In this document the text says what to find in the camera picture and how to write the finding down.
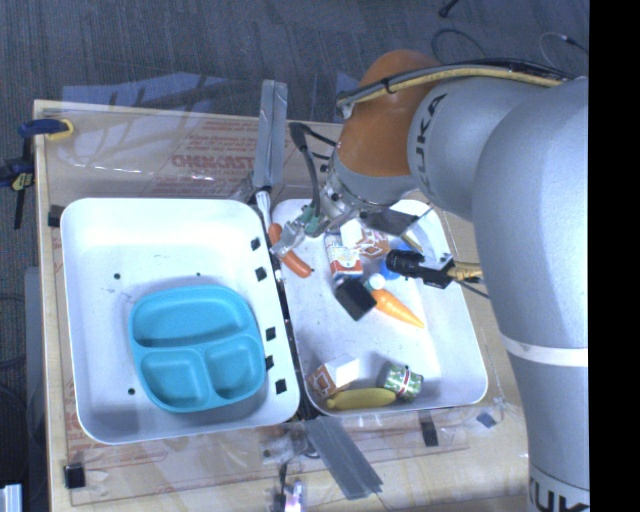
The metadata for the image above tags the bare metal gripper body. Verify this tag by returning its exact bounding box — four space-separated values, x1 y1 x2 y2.
298 178 367 238

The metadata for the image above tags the orange sausage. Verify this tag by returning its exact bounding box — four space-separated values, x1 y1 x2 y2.
267 222 315 279

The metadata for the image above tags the orange and white juice carton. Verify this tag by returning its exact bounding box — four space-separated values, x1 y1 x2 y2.
324 231 365 282

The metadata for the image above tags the black box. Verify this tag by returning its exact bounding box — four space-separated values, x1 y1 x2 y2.
333 277 378 322

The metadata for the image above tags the white and blue bottle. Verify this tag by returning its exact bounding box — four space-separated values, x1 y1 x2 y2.
367 258 402 292

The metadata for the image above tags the white plastic tray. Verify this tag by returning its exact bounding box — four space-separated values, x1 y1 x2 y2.
269 198 489 418
59 196 302 446

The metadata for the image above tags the orange carrot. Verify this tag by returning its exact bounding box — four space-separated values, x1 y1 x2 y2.
370 287 426 330

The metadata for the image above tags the blue divided plate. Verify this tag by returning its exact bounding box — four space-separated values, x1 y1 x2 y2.
127 285 268 414

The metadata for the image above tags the brown cardboard board, red print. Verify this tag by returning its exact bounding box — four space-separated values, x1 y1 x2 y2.
33 99 532 507

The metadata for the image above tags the yellow banana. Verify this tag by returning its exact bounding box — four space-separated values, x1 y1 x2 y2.
325 387 398 413

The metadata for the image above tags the green can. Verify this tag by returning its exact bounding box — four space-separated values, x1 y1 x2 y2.
375 361 425 403

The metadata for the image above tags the black cylinder on white bracket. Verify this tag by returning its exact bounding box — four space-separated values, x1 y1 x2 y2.
359 201 456 290

